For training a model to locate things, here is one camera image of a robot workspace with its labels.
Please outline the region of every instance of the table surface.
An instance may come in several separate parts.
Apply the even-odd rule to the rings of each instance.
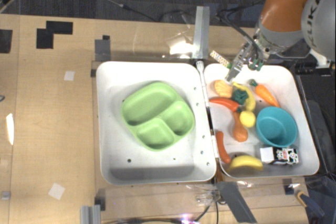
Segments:
[[[46,28],[47,20],[73,22],[73,33],[54,35],[53,49],[36,49],[37,28]],[[110,36],[114,57],[169,59],[169,40],[192,38],[193,26],[0,15],[0,29],[13,30],[11,52],[0,54],[0,94],[6,96],[0,103],[0,191],[11,192],[10,200],[0,200],[0,223],[80,223],[81,206],[92,206],[102,190],[117,204],[102,212],[103,223],[182,212],[196,216],[204,210],[195,202],[197,184],[189,185],[192,191],[183,184],[117,187],[101,178],[91,77],[94,43],[103,35]],[[233,57],[243,42],[231,28],[210,27],[210,50]],[[67,71],[75,72],[73,80],[64,80]],[[6,127],[10,113],[15,121],[13,146]],[[292,182],[307,192],[303,178]],[[53,197],[55,183],[60,192]],[[248,183],[240,191],[258,223],[308,223],[295,196],[285,195],[282,179]],[[227,205],[219,210],[220,223],[236,223]],[[202,223],[215,220],[212,206]]]

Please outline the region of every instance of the toy banana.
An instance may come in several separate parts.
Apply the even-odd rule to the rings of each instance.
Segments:
[[[246,86],[238,84],[237,82],[234,82],[233,86],[237,87],[238,89],[240,89],[242,91],[247,92],[248,98],[245,101],[246,110],[253,111],[254,108],[256,107],[256,100],[254,99],[254,96],[253,96],[253,93],[251,92],[251,90]]]
[[[261,160],[249,156],[249,155],[242,155],[242,156],[237,156],[231,160],[229,168],[226,170],[228,173],[237,168],[241,167],[250,167],[256,170],[263,170],[264,166]]]

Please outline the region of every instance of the white tape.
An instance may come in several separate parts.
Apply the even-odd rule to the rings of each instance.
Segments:
[[[64,75],[64,80],[73,81],[74,77],[75,77],[74,71],[66,71]]]
[[[64,191],[65,187],[62,187],[61,185],[54,183],[48,194],[57,200],[61,200]]]

